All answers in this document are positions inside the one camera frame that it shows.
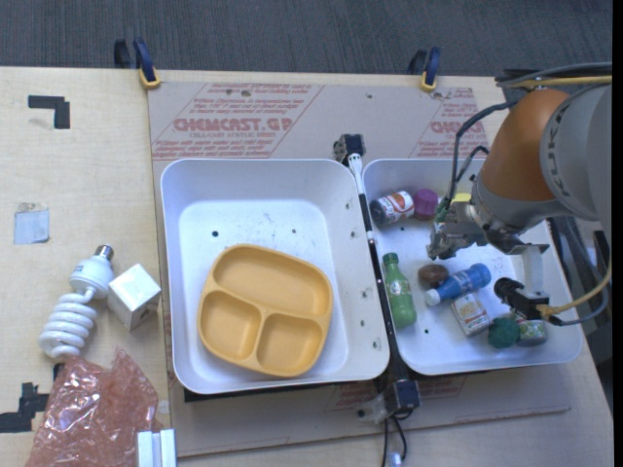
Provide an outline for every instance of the green jar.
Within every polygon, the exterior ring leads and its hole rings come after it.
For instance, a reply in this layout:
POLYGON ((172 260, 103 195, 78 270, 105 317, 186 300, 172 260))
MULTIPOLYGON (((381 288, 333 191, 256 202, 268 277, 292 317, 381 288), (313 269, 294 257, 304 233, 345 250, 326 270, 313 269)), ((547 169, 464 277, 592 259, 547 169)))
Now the green jar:
POLYGON ((398 255, 396 253, 385 254, 383 264, 385 265, 385 289, 393 325, 396 329, 413 325, 418 319, 418 314, 413 305, 411 284, 398 267, 398 255))

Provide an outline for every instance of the blue bottle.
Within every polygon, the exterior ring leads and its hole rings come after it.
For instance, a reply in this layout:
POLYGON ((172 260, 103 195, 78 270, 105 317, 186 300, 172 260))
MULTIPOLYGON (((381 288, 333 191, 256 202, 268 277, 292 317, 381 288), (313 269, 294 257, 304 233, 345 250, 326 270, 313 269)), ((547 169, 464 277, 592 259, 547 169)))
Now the blue bottle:
POLYGON ((445 300, 455 300, 460 296, 472 293, 491 282, 491 272, 482 263, 475 263, 468 269, 463 269, 450 275, 436 289, 429 289, 424 293, 426 304, 439 305, 445 300))

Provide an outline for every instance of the plastic bag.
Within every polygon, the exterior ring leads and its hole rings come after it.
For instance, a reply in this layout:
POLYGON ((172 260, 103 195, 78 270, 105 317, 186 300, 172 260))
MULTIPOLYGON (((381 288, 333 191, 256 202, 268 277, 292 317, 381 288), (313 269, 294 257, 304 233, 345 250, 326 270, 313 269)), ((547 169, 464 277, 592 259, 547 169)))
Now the plastic bag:
POLYGON ((162 429, 157 406, 156 390, 122 349, 109 370, 68 358, 25 467, 133 467, 138 432, 162 429))

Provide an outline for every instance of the yellow cable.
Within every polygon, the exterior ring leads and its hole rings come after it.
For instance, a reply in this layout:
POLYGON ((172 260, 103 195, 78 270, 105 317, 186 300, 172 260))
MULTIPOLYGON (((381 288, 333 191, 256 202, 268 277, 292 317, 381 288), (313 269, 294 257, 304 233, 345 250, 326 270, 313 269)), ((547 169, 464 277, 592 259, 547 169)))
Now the yellow cable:
POLYGON ((584 76, 578 78, 551 78, 549 80, 525 80, 509 85, 512 88, 551 87, 555 85, 586 85, 590 83, 612 83, 612 75, 584 76))
POLYGON ((550 305, 537 305, 536 309, 541 312, 541 318, 547 320, 551 315, 558 314, 562 311, 567 311, 568 309, 581 305, 582 303, 586 303, 588 300, 593 298, 598 292, 605 288, 607 283, 610 281, 612 277, 612 254, 610 253, 610 258, 607 264, 607 271, 605 272, 604 278, 602 281, 597 284, 593 289, 587 292, 584 296, 572 301, 571 303, 567 303, 562 306, 550 306, 550 305))

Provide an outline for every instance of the table surface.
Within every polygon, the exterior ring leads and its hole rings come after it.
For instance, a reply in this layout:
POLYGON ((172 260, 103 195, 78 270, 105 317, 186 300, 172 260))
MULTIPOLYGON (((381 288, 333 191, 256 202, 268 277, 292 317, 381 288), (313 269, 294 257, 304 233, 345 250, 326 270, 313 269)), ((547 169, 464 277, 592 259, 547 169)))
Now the table surface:
MULTIPOLYGON (((305 83, 419 87, 419 77, 160 71, 163 81, 305 83)), ((492 78, 442 77, 440 86, 470 87, 479 108, 503 101, 492 78)), ((21 384, 50 391, 54 361, 37 338, 55 300, 70 292, 75 265, 104 243, 113 244, 116 272, 140 263, 159 279, 159 254, 149 138, 147 92, 135 70, 0 68, 0 413, 18 409, 21 384), (29 109, 28 95, 64 96, 71 128, 54 129, 53 111, 29 109), (15 245, 14 215, 20 203, 50 210, 50 239, 15 245)), ((483 121, 490 138, 503 120, 483 121)), ((96 334, 83 351, 109 367, 123 348, 152 382, 162 400, 157 415, 169 426, 162 314, 127 331, 104 304, 96 334)), ((570 410, 536 416, 407 431, 403 465, 609 466, 614 465, 613 420, 588 345, 561 364, 570 410)), ((33 429, 41 420, 37 413, 33 429)), ((3 465, 23 465, 34 432, 0 434, 3 465)), ((400 449, 397 435, 390 446, 400 449)), ((215 453, 179 459, 184 466, 379 465, 383 435, 215 453)))

